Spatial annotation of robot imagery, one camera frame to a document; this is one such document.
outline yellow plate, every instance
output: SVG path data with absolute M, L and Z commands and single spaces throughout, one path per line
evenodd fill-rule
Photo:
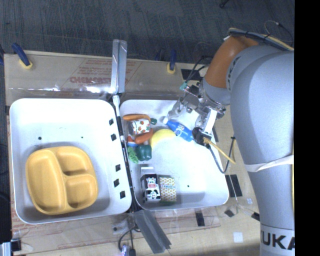
M 33 152 L 25 164 L 26 183 L 35 208 L 59 215 L 91 206 L 98 197 L 98 182 L 90 157 L 74 146 Z

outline white strap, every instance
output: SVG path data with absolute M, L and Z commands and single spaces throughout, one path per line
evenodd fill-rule
M 268 163 L 257 163 L 257 164 L 245 164 L 245 168 L 248 172 L 257 173 L 261 170 L 271 168 L 274 166 L 282 166 L 282 165 L 293 165 L 295 163 L 295 155 L 291 154 L 289 156 L 285 156 L 278 160 L 274 160 Z

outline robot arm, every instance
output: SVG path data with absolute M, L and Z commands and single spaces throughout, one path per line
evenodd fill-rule
M 290 161 L 294 145 L 293 49 L 278 42 L 259 45 L 245 36 L 230 36 L 216 52 L 198 88 L 188 86 L 168 117 L 183 108 L 194 109 L 202 119 L 196 126 L 207 132 L 214 122 L 209 121 L 212 111 L 217 113 L 212 118 L 221 118 L 229 104 L 234 136 L 258 203 L 260 255 L 295 255 Z

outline gray carpet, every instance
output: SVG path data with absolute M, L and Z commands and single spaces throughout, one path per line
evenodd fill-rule
M 128 43 L 130 59 L 154 60 L 171 49 L 177 61 L 213 55 L 229 28 L 267 34 L 294 47 L 294 0 L 2 0 L 0 44 L 26 50 L 111 56 Z M 0 244 L 11 238 L 4 70 L 0 66 Z

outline blue water bottle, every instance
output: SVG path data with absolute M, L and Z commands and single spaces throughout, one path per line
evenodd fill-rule
M 176 136 L 179 136 L 183 139 L 185 139 L 187 142 L 190 142 L 194 139 L 192 135 L 192 130 L 189 130 L 187 127 L 185 127 L 182 123 L 177 121 L 168 120 L 168 118 L 163 119 L 163 123 L 169 128 L 174 131 Z

